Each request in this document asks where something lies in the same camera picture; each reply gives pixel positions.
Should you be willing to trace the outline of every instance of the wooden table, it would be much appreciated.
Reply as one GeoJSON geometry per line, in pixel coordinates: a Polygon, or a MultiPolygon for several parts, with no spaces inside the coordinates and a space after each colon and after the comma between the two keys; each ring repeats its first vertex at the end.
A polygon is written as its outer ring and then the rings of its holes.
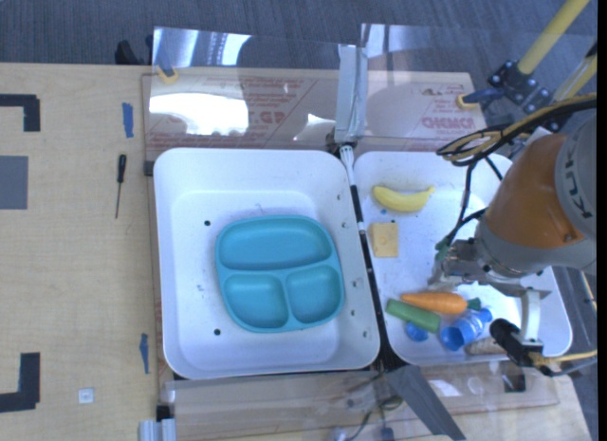
{"type": "MultiPolygon", "coordinates": [[[[40,132],[24,132],[23,109],[0,107],[0,156],[28,157],[27,209],[0,210],[0,394],[18,391],[21,354],[39,353],[41,365],[40,401],[33,410],[0,413],[2,439],[137,439],[139,421],[156,415],[141,102],[141,77],[149,71],[0,64],[0,94],[35,94],[41,103],[40,132]],[[124,104],[133,109],[130,138],[124,104]],[[121,153],[128,161],[115,218],[121,153]],[[142,336],[148,342],[147,372],[142,336]]],[[[570,379],[554,383],[556,405],[455,420],[469,439],[589,439],[570,379]]],[[[415,422],[394,424],[397,438],[423,433],[415,422]]],[[[372,439],[365,436],[359,439],[372,439]]]]}

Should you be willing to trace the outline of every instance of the blue plate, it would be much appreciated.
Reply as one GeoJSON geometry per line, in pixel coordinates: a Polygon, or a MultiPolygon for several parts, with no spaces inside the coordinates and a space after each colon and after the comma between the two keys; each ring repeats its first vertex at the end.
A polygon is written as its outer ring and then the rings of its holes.
{"type": "Polygon", "coordinates": [[[310,328],[343,306],[340,260],[331,236],[303,215],[233,222],[218,235],[215,265],[224,304],[247,330],[310,328]]]}

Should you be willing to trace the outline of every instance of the white container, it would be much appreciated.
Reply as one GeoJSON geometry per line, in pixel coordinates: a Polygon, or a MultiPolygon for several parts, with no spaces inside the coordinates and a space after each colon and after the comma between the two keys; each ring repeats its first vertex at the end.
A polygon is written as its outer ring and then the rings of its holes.
{"type": "MultiPolygon", "coordinates": [[[[506,172],[510,161],[499,155],[491,156],[496,166],[506,172]]],[[[369,152],[355,162],[355,176],[359,189],[364,225],[374,222],[398,224],[399,253],[395,258],[377,258],[371,253],[377,290],[382,308],[388,300],[398,299],[402,293],[419,292],[428,288],[436,250],[434,246],[453,228],[460,212],[466,168],[455,167],[434,153],[369,152]],[[384,185],[400,191],[426,190],[434,185],[435,192],[426,206],[418,212],[397,212],[383,209],[373,198],[372,188],[384,185]]],[[[472,173],[471,196],[467,214],[487,206],[495,194],[499,179],[485,161],[478,163],[472,173]]],[[[474,235],[475,221],[460,229],[459,239],[474,235]]],[[[571,325],[556,283],[552,268],[541,276],[522,279],[522,284],[535,289],[552,291],[542,300],[539,339],[544,343],[546,356],[566,352],[572,341],[571,325]]],[[[458,293],[466,299],[480,298],[493,318],[504,318],[521,326],[521,302],[507,297],[489,285],[460,285],[458,293]]],[[[411,340],[405,331],[406,323],[384,313],[390,346],[403,360],[416,365],[434,365],[500,359],[506,356],[468,356],[463,349],[452,352],[438,335],[430,335],[423,342],[411,340]]],[[[441,328],[454,317],[444,317],[441,328]]],[[[488,328],[482,338],[488,336],[488,328]]]]}
{"type": "Polygon", "coordinates": [[[368,366],[379,333],[342,164],[319,151],[180,149],[154,168],[164,354],[185,378],[353,370],[368,366]],[[272,214],[319,221],[336,245],[345,298],[313,328],[254,333],[236,324],[214,268],[229,223],[272,214]]]}

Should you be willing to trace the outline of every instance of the white square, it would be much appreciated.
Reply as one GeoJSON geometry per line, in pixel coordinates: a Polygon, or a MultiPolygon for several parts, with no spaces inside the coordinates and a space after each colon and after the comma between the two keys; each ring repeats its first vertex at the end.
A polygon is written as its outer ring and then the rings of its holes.
{"type": "Polygon", "coordinates": [[[78,402],[80,404],[92,404],[95,402],[95,389],[87,387],[78,391],[78,402]]]}

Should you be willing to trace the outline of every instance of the banana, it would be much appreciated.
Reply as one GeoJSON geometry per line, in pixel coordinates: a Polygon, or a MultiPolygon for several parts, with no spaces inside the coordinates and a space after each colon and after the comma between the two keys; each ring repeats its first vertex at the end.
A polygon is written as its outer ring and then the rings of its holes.
{"type": "Polygon", "coordinates": [[[382,186],[373,187],[375,200],[386,209],[394,211],[419,211],[424,208],[432,193],[432,185],[426,191],[417,193],[401,193],[382,186]]]}

